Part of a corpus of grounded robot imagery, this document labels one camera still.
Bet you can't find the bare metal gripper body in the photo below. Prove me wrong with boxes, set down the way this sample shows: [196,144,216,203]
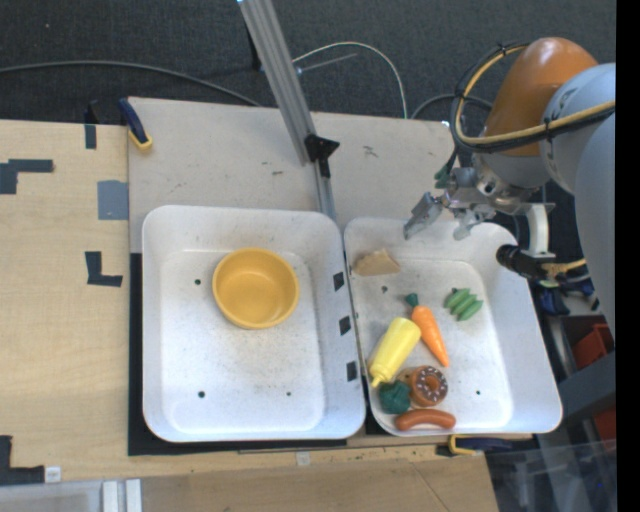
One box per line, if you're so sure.
[441,166,556,222]

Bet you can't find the beige bread slice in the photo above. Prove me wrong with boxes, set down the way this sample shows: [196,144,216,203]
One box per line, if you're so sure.
[351,247,402,278]

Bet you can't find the green pea pods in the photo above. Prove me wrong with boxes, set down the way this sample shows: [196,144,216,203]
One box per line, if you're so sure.
[443,286,485,323]

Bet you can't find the orange carrot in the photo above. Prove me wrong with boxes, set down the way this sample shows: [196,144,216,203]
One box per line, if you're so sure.
[404,292,451,369]

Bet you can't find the white plastic tray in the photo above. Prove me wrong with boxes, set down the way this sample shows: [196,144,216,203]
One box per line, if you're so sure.
[342,215,564,438]
[141,204,367,444]

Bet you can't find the yellow squeeze bottle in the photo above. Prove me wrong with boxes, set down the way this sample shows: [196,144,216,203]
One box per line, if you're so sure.
[367,316,423,389]

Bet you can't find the brown doughnut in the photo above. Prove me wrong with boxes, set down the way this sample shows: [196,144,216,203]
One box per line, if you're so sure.
[408,364,450,409]

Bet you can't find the yellow bowl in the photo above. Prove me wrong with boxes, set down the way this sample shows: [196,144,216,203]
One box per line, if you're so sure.
[211,247,301,331]

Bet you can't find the green broccoli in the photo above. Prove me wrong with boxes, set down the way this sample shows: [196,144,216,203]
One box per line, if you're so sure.
[377,380,413,416]

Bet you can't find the brown sausage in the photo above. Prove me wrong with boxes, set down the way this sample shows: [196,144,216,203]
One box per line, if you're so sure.
[394,408,458,433]

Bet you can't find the black cylinder on white bracket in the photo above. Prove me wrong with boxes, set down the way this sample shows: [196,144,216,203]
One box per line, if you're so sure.
[495,202,559,282]

